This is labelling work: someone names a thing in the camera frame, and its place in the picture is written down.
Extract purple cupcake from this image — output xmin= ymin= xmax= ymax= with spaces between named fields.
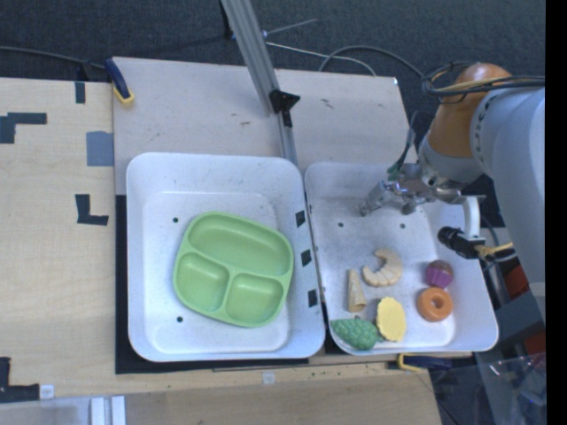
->
xmin=424 ymin=259 xmax=454 ymax=290

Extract black cylinder on white bracket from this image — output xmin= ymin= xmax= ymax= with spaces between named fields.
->
xmin=437 ymin=196 xmax=487 ymax=260

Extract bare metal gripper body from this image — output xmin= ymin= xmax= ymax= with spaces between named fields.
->
xmin=381 ymin=161 xmax=467 ymax=206

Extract orange doughnut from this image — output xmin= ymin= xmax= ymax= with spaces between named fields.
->
xmin=416 ymin=286 xmax=454 ymax=323

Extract green grapes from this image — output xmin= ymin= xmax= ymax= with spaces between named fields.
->
xmin=330 ymin=316 xmax=384 ymax=352

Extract green divided plate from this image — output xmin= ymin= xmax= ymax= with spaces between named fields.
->
xmin=171 ymin=210 xmax=296 ymax=329

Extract white plastic tray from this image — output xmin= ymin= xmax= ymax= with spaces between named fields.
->
xmin=125 ymin=151 xmax=327 ymax=364
xmin=303 ymin=160 xmax=501 ymax=357

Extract beige ice cream cone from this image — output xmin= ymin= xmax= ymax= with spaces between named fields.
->
xmin=346 ymin=268 xmax=369 ymax=313

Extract yellow round biscuit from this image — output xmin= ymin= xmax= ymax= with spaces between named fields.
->
xmin=375 ymin=296 xmax=408 ymax=344

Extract beige croissant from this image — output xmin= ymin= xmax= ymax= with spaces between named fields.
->
xmin=361 ymin=248 xmax=404 ymax=289

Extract pale wood board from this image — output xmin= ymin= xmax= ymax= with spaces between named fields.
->
xmin=112 ymin=56 xmax=473 ymax=367

